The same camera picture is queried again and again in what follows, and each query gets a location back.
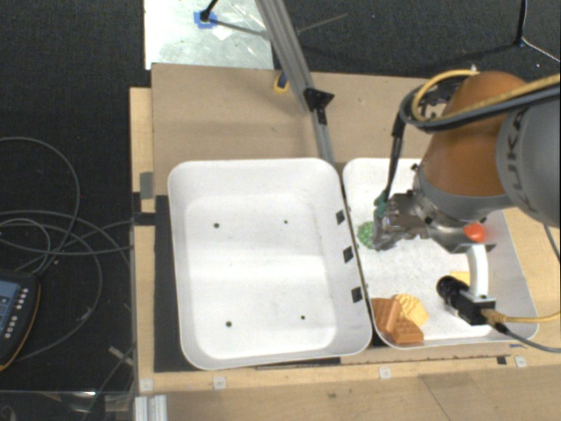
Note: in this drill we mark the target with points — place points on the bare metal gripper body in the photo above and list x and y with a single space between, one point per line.
403 222

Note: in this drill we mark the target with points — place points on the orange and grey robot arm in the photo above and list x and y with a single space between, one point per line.
469 156

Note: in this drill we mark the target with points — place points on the green broccoli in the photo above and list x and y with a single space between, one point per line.
365 234

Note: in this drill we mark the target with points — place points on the white plastic tray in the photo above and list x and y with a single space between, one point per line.
407 270
258 270

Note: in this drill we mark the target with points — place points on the small yellow block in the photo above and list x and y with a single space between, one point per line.
460 277

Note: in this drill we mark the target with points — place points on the yellow waffle biscuit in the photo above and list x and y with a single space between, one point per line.
415 310

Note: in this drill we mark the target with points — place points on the orange bread slice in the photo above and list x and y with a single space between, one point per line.
394 323

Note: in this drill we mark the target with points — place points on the brown cardboard board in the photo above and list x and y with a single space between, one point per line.
228 116

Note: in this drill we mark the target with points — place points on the black cylinder on white bracket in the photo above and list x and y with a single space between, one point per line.
458 297

